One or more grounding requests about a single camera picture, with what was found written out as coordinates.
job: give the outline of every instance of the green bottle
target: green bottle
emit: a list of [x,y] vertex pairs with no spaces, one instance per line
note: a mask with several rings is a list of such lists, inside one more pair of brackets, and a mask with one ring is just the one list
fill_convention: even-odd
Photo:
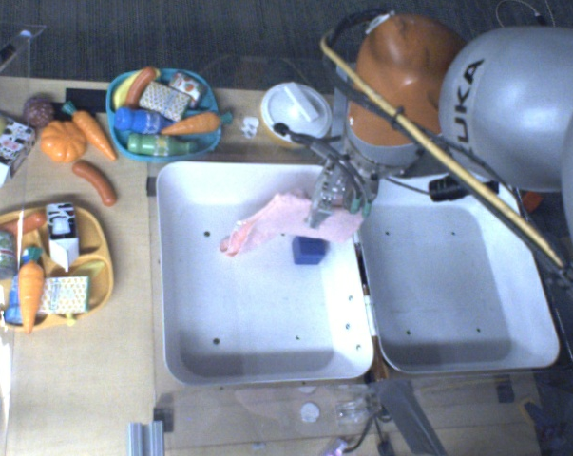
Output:
[[127,138],[127,150],[133,154],[168,157],[192,154],[198,149],[195,141],[180,141],[167,135],[144,135],[131,133]]

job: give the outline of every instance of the table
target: table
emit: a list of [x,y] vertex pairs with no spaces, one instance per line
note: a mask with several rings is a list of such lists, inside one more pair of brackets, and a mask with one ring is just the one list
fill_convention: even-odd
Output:
[[[0,109],[18,117],[27,97],[43,94],[61,102],[66,87],[105,90],[107,83],[0,78]],[[220,109],[230,109],[234,121],[205,160],[316,162],[307,151],[239,133],[243,117],[258,116],[262,92],[217,89],[216,95]],[[106,126],[105,115],[99,120]],[[147,180],[161,167],[125,158],[109,162],[91,147],[86,159],[113,182],[119,199],[112,208],[38,147],[0,189],[0,214],[56,200],[85,207],[105,229],[115,274],[106,306],[72,328],[32,335],[0,329],[0,455],[125,454],[128,423],[150,423],[154,409],[173,417],[175,430],[165,434],[166,454],[172,456],[318,454],[331,437],[359,433],[359,422],[340,426],[335,414],[338,402],[365,393],[359,381],[185,389],[172,379],[162,362],[157,209],[147,195]],[[497,404],[493,382],[490,377],[418,382],[428,417],[452,454],[471,448],[490,454],[496,445],[517,447],[520,454],[537,451],[532,426],[515,404]],[[517,396],[537,397],[528,374],[513,375],[510,383]],[[309,402],[320,410],[314,423],[301,419],[301,408]],[[396,427],[385,429],[397,454],[407,454]],[[479,440],[489,441],[485,449]],[[374,454],[376,442],[373,434],[360,454]]]

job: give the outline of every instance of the blue bowl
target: blue bowl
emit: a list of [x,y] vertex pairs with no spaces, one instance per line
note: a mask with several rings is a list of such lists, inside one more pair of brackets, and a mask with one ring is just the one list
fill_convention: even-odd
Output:
[[[215,130],[212,133],[204,133],[199,135],[188,135],[187,140],[195,140],[198,143],[198,150],[192,154],[185,154],[179,156],[167,156],[167,157],[154,157],[154,156],[142,156],[139,154],[133,154],[127,150],[127,138],[129,137],[129,131],[120,131],[115,129],[115,110],[113,109],[112,97],[113,91],[117,86],[119,86],[128,76],[131,76],[138,71],[129,71],[124,74],[120,74],[115,78],[111,84],[108,86],[108,91],[106,92],[106,114],[108,115],[108,129],[110,131],[111,137],[117,150],[134,161],[140,162],[174,162],[174,161],[187,161],[189,159],[195,159],[207,154],[214,150],[220,142],[221,130]],[[194,110],[187,110],[184,118],[190,117],[201,113],[202,111],[214,111],[219,113],[219,104],[217,104],[217,99],[210,88],[210,85],[199,75],[191,71],[184,69],[160,69],[162,73],[158,79],[159,83],[167,85],[170,79],[176,72],[182,72],[191,76],[193,79],[197,80],[204,86],[206,86],[206,92],[204,93],[201,101],[198,103],[198,107]]]

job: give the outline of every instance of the pink towel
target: pink towel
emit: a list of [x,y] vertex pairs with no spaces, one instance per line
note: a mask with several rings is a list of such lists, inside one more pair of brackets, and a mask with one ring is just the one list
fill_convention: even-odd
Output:
[[310,228],[305,219],[309,216],[311,205],[311,200],[298,192],[276,194],[260,211],[238,221],[231,236],[220,243],[220,250],[233,257],[257,248],[282,233],[342,242],[362,224],[360,213],[352,215],[342,208],[336,208],[319,228]]

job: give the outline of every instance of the blue cube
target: blue cube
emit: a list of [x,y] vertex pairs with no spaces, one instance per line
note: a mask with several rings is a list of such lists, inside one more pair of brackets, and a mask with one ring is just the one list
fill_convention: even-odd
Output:
[[326,255],[326,241],[318,238],[295,237],[293,258],[295,265],[317,265]]

